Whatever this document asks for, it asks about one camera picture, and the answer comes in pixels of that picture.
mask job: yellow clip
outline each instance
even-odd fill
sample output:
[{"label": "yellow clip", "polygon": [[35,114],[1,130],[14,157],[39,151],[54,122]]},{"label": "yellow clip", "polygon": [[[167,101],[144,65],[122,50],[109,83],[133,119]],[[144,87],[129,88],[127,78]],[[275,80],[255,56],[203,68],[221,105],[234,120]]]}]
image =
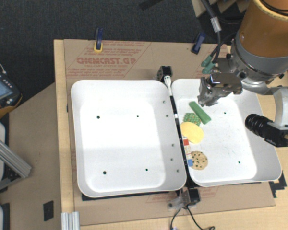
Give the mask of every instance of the yellow clip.
[{"label": "yellow clip", "polygon": [[100,45],[100,49],[96,49],[96,44],[97,44],[97,42],[94,43],[94,51],[95,51],[96,53],[102,52],[102,43],[101,43],[101,45]]}]

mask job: yellow disc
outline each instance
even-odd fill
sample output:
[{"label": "yellow disc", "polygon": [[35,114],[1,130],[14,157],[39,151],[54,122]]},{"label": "yellow disc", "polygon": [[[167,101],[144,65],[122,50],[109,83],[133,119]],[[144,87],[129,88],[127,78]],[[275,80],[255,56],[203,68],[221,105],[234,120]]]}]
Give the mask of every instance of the yellow disc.
[{"label": "yellow disc", "polygon": [[184,122],[180,125],[181,133],[192,143],[200,143],[204,138],[203,130],[195,123]]}]

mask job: green tube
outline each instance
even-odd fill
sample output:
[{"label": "green tube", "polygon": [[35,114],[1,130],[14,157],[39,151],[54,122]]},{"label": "green tube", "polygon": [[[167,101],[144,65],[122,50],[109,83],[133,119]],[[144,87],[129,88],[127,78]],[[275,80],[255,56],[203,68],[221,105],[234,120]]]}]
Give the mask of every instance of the green tube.
[{"label": "green tube", "polygon": [[211,117],[196,102],[190,102],[189,105],[204,125],[211,120]]}]

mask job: white cable tie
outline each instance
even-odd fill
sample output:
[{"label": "white cable tie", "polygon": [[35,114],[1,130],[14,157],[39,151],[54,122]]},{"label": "white cable tie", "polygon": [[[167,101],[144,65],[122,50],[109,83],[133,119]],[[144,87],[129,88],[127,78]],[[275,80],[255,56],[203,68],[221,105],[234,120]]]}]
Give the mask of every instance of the white cable tie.
[{"label": "white cable tie", "polygon": [[219,19],[217,17],[211,18],[210,21],[211,21],[211,24],[212,24],[212,27],[213,27],[215,33],[222,31]]}]

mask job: cardboard sheet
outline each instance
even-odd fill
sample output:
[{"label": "cardboard sheet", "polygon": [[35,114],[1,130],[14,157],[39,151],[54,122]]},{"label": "cardboard sheet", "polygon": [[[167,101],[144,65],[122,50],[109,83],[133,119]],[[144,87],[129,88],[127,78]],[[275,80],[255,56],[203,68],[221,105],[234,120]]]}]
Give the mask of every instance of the cardboard sheet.
[{"label": "cardboard sheet", "polygon": [[[64,40],[74,204],[75,210],[80,212],[80,224],[170,217],[174,212],[168,211],[167,204],[176,197],[175,192],[82,200],[77,185],[70,89],[81,79],[153,79],[160,66],[172,66],[173,81],[200,78],[203,76],[200,64],[215,45],[202,44],[200,53],[195,55],[191,52],[192,44],[103,41],[103,52],[96,53],[93,43],[87,40]],[[227,52],[227,47],[223,46],[220,57],[224,58]],[[275,205],[269,183],[199,187],[199,191],[201,202],[192,209],[195,214]]]}]

